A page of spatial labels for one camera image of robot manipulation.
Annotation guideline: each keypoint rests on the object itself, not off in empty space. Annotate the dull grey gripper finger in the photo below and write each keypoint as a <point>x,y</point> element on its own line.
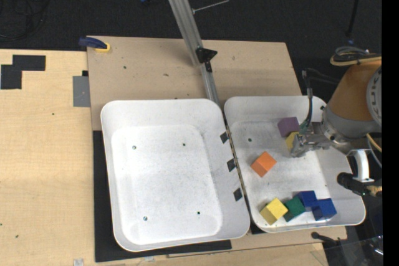
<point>304,137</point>
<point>297,150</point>

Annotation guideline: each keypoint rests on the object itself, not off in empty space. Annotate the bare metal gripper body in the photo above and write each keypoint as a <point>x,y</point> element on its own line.
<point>321,135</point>

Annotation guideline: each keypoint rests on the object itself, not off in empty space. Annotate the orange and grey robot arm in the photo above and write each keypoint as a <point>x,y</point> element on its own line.
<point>352,96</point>

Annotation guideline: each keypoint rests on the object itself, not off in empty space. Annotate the yellow cube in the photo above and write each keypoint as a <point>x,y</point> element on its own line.
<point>273,211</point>
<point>290,140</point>

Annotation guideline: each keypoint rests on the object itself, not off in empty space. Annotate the purple cube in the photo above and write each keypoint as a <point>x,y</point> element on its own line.
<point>287,126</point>

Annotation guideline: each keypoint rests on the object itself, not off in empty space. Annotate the white plastic tray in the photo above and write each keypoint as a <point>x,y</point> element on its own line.
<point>165,177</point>
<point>296,177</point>

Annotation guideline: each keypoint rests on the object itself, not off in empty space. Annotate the orange cube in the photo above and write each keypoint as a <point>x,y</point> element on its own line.
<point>263,164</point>

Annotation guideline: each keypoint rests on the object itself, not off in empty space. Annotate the blue cube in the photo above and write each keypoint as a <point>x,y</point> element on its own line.
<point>307,199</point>
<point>324,209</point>

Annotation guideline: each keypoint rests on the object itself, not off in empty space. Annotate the green cube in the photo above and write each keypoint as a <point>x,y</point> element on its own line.
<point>294,208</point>

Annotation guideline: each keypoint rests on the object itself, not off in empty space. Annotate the brown flat board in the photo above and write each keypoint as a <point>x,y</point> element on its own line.
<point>149,71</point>

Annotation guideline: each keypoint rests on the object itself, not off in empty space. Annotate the black cylinder on white bracket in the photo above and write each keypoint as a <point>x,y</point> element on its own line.
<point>361,165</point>

